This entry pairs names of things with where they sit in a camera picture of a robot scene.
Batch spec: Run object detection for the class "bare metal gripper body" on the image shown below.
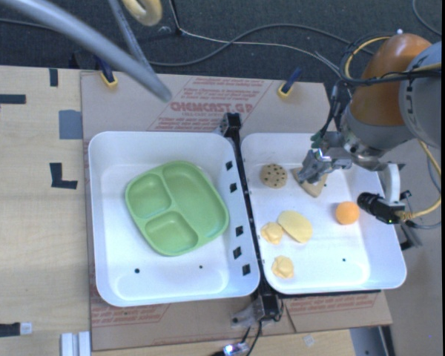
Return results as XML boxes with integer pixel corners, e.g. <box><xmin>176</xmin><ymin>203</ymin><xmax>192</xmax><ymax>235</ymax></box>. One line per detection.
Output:
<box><xmin>320</xmin><ymin>131</ymin><xmax>389</xmax><ymax>171</ymax></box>

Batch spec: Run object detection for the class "tan pizza slice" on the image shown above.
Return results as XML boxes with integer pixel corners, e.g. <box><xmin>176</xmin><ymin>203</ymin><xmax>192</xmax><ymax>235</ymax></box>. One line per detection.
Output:
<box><xmin>291</xmin><ymin>167</ymin><xmax>329</xmax><ymax>199</ymax></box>

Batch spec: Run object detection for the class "brown chocolate chip biscuit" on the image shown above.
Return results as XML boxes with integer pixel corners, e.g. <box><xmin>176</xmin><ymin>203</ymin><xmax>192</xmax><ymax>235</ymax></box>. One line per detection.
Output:
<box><xmin>260</xmin><ymin>163</ymin><xmax>289</xmax><ymax>190</ymax></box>

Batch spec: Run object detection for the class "orange ball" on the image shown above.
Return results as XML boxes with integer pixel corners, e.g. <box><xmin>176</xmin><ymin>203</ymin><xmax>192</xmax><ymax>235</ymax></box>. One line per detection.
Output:
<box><xmin>334</xmin><ymin>200</ymin><xmax>361</xmax><ymax>226</ymax></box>

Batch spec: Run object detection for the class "yellow oval crisp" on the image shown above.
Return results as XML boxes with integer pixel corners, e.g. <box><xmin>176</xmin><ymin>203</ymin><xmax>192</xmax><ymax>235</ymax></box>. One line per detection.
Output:
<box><xmin>277</xmin><ymin>210</ymin><xmax>314</xmax><ymax>245</ymax></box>

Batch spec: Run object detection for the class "thin black rod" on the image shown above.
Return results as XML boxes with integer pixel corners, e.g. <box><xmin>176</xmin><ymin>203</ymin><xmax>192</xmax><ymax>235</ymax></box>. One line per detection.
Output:
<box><xmin>229</xmin><ymin>133</ymin><xmax>272</xmax><ymax>297</ymax></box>

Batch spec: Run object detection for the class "yellow lumpy toy food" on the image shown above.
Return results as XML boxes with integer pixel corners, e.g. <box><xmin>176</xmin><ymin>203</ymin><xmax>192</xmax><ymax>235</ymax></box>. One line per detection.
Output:
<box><xmin>271</xmin><ymin>255</ymin><xmax>295</xmax><ymax>280</ymax></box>
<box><xmin>260</xmin><ymin>221</ymin><xmax>285</xmax><ymax>246</ymax></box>

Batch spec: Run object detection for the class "white plastic tray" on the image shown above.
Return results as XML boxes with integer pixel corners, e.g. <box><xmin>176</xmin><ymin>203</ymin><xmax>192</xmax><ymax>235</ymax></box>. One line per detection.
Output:
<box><xmin>240</xmin><ymin>132</ymin><xmax>408</xmax><ymax>295</ymax></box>
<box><xmin>88</xmin><ymin>131</ymin><xmax>261</xmax><ymax>308</ymax></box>

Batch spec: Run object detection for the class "brown cardboard board red print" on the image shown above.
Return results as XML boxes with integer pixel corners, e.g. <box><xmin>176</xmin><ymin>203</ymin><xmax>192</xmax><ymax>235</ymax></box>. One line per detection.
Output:
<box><xmin>79</xmin><ymin>70</ymin><xmax>394</xmax><ymax>352</ymax></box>

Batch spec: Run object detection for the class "green divided plate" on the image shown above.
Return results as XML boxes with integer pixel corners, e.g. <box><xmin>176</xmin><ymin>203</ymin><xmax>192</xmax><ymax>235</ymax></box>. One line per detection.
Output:
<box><xmin>124</xmin><ymin>160</ymin><xmax>231</xmax><ymax>257</ymax></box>

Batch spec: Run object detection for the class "black cylinder on white bracket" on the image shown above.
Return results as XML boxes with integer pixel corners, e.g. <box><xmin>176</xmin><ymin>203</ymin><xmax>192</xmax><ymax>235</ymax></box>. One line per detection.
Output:
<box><xmin>357</xmin><ymin>163</ymin><xmax>407</xmax><ymax>225</ymax></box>

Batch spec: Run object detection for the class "black block with thin wires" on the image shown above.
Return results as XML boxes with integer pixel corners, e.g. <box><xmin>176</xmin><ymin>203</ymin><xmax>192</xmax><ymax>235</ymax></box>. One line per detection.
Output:
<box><xmin>257</xmin><ymin>293</ymin><xmax>283</xmax><ymax>321</ymax></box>
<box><xmin>221</xmin><ymin>112</ymin><xmax>243</xmax><ymax>138</ymax></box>

